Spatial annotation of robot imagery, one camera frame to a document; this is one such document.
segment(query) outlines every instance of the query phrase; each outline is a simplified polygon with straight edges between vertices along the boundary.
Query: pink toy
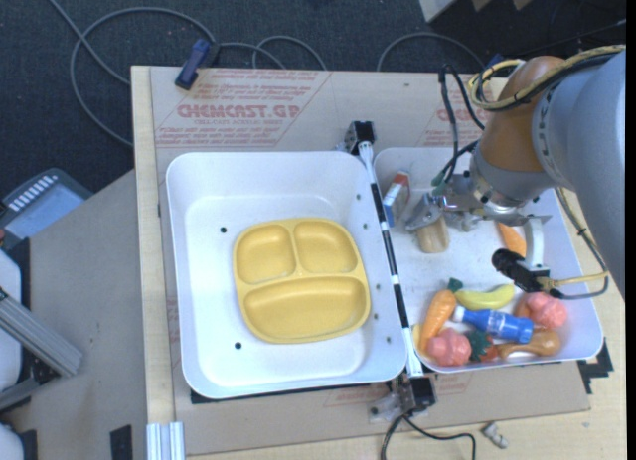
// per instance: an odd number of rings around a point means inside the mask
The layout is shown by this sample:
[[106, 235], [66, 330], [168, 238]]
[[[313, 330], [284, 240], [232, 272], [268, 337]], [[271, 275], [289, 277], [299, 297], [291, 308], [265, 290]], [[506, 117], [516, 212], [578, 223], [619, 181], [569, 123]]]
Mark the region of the pink toy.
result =
[[452, 328], [442, 330], [439, 335], [428, 340], [427, 353], [442, 367], [465, 365], [470, 359], [470, 342]]
[[567, 320], [565, 305], [555, 297], [536, 292], [528, 297], [530, 318], [539, 326], [547, 329], [558, 328]]

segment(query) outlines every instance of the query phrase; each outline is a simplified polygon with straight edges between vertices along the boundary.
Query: yellow divided tray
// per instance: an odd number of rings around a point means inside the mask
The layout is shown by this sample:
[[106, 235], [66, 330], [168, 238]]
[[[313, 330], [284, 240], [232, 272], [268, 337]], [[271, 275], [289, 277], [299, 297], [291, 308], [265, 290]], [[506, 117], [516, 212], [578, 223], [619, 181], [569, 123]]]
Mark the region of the yellow divided tray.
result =
[[371, 309], [358, 248], [339, 224], [301, 218], [258, 224], [235, 243], [242, 316], [260, 339], [315, 342], [362, 326]]

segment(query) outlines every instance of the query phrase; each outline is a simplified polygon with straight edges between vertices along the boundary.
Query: blue connector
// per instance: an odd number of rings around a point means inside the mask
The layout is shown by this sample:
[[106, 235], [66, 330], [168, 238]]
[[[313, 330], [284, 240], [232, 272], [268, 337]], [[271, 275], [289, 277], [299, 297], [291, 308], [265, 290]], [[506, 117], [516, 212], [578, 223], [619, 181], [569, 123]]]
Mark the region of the blue connector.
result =
[[198, 40], [197, 43], [192, 46], [190, 58], [188, 58], [181, 68], [181, 72], [175, 80], [175, 85], [182, 89], [190, 90], [199, 76], [199, 74], [197, 74], [197, 68], [206, 59], [209, 51], [210, 44], [205, 40]]

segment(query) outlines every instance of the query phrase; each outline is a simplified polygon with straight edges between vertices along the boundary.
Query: dark carpet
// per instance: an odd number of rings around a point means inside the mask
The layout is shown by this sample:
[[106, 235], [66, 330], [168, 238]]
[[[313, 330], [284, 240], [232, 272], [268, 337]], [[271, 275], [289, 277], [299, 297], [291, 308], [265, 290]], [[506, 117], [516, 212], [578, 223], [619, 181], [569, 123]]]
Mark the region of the dark carpet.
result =
[[[625, 43], [626, 0], [535, 0], [517, 10], [494, 0], [476, 12], [457, 0], [426, 23], [417, 0], [55, 0], [83, 32], [109, 13], [88, 39], [101, 59], [128, 78], [132, 65], [180, 66], [205, 37], [198, 21], [221, 43], [256, 45], [285, 35], [311, 46], [330, 70], [373, 71], [383, 50], [405, 35], [430, 32], [460, 42], [483, 63], [501, 54], [568, 57], [578, 50]], [[120, 13], [136, 7], [161, 11]], [[610, 29], [598, 31], [606, 26]], [[48, 0], [0, 4], [0, 198], [26, 179], [59, 167], [93, 192], [133, 168], [133, 153], [101, 130], [81, 108], [70, 77], [78, 35]], [[305, 49], [285, 41], [266, 47], [287, 68], [318, 69]], [[252, 65], [252, 51], [223, 49], [217, 66]], [[458, 45], [417, 38], [396, 46], [383, 70], [437, 72], [451, 64], [461, 73], [479, 69]], [[259, 57], [260, 67], [275, 67]], [[74, 67], [85, 105], [110, 129], [132, 138], [129, 86], [108, 74], [80, 48]]]

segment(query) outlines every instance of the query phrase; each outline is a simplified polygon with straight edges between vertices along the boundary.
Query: black connector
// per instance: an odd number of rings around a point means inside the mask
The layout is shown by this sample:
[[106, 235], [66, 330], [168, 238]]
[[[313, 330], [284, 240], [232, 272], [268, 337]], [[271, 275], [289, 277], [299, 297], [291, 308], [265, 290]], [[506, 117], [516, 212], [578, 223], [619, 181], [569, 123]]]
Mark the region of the black connector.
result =
[[415, 400], [415, 409], [425, 410], [437, 402], [433, 383], [428, 377], [411, 379], [409, 381]]
[[531, 271], [519, 262], [524, 258], [506, 248], [500, 248], [492, 256], [492, 263], [500, 273], [511, 278], [515, 285], [526, 292], [543, 291], [541, 283], [537, 280], [539, 276], [550, 276], [549, 269], [539, 269]]
[[361, 142], [373, 144], [376, 141], [376, 129], [373, 121], [353, 121], [345, 135], [345, 148], [348, 153], [358, 156]]

